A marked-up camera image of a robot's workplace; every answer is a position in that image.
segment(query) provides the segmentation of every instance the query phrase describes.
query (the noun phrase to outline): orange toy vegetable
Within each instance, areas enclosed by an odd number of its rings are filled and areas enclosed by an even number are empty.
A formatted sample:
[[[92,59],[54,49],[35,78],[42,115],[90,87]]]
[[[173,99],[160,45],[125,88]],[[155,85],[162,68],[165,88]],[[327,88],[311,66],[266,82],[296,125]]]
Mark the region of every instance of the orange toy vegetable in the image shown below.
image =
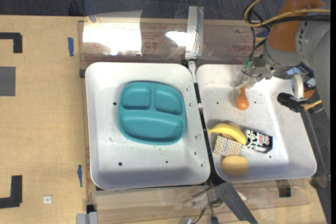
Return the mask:
[[[249,103],[248,103],[245,90],[246,90],[245,86],[241,87],[240,94],[236,98],[237,109],[246,110],[249,107]]]

